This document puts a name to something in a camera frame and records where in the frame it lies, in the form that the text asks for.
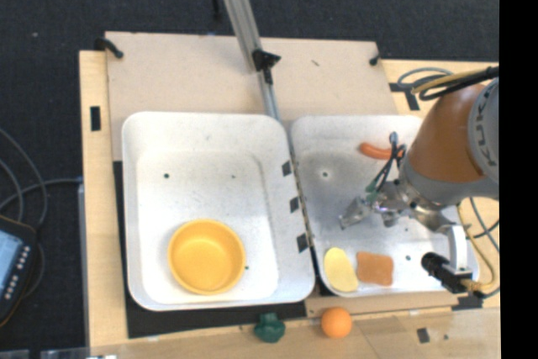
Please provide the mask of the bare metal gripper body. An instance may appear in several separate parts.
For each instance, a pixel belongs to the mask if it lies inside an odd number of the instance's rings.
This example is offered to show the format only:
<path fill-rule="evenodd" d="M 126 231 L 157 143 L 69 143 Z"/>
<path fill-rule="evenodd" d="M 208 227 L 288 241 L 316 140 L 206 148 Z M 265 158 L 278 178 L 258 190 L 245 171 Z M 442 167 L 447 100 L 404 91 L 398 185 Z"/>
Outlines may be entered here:
<path fill-rule="evenodd" d="M 446 206 L 427 200 L 404 180 L 396 179 L 375 187 L 370 192 L 370 205 L 381 217 L 383 213 L 394 212 L 398 214 L 398 221 L 413 219 L 435 233 L 444 233 L 457 224 L 444 214 Z"/>

